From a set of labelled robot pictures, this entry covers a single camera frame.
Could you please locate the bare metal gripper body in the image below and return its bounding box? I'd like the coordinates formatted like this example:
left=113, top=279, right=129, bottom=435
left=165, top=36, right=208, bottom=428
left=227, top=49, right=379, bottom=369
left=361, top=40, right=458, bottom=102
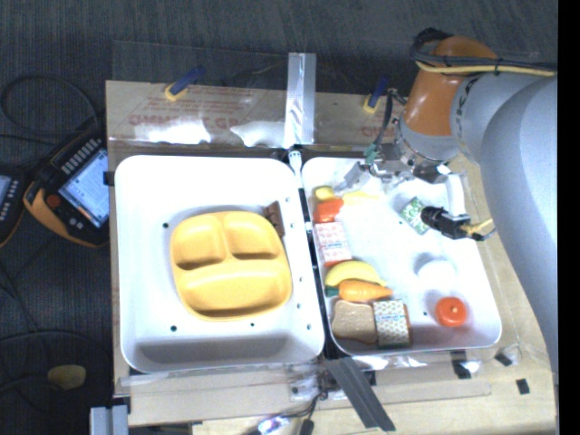
left=370, top=140, right=450, bottom=186

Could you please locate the small pale yellow banana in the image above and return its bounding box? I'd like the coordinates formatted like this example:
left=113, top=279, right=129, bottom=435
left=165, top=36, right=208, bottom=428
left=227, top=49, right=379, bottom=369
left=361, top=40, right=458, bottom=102
left=341, top=190, right=380, bottom=206

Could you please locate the green and white packet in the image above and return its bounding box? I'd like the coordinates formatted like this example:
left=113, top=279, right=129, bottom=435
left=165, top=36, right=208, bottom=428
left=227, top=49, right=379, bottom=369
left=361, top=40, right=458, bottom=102
left=398, top=196, right=432, bottom=237

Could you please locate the orange red carton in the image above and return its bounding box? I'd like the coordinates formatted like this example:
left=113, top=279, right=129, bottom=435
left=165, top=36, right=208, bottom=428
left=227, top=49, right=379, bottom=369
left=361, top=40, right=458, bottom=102
left=313, top=198, right=345, bottom=225

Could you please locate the white plastic tray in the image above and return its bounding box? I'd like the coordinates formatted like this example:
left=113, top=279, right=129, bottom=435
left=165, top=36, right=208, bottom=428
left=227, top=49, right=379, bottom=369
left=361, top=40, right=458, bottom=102
left=301, top=156, right=503, bottom=358
left=113, top=154, right=326, bottom=374

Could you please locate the red and white carton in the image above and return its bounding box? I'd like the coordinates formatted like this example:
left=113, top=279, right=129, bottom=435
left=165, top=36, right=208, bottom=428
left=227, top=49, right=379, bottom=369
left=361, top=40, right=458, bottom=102
left=313, top=221, right=354, bottom=267

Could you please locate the white cup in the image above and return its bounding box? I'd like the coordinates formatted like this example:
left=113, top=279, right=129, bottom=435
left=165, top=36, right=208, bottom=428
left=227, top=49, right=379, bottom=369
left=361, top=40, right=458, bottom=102
left=413, top=251, right=457, bottom=285

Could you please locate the orange carrot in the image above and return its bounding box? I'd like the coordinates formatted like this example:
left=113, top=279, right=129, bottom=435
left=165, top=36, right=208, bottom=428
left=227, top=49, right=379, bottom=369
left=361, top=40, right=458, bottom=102
left=324, top=279, right=394, bottom=304

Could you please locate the yellow patterned white carton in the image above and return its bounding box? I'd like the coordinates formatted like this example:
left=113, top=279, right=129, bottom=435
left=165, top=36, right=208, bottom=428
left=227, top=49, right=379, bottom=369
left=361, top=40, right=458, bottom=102
left=372, top=299, right=413, bottom=350

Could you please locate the brown bread slice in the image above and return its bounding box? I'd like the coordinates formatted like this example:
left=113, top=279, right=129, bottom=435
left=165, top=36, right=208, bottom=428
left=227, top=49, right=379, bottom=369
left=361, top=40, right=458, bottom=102
left=331, top=298, right=380, bottom=345

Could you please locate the yellow divided plate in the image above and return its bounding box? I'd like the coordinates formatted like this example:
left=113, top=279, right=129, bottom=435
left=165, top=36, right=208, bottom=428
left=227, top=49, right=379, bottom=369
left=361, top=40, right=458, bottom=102
left=169, top=210, right=294, bottom=322

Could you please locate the brown cardboard board red print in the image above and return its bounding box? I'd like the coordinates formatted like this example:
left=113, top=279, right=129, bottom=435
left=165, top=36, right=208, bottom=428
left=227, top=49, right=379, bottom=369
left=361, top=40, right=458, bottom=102
left=104, top=79, right=558, bottom=426

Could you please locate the yellow oval lump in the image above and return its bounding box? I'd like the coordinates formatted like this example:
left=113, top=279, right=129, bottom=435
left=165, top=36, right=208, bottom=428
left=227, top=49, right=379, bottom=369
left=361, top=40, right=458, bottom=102
left=46, top=364, right=88, bottom=392

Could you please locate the black cylinder on white bracket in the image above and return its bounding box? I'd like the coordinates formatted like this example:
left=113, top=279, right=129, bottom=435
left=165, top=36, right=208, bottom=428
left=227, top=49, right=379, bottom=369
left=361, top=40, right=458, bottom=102
left=420, top=172, right=473, bottom=240

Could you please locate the black block with thin wires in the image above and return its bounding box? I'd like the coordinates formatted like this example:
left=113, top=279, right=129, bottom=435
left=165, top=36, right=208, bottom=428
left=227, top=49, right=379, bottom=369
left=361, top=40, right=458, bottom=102
left=315, top=369, right=339, bottom=401

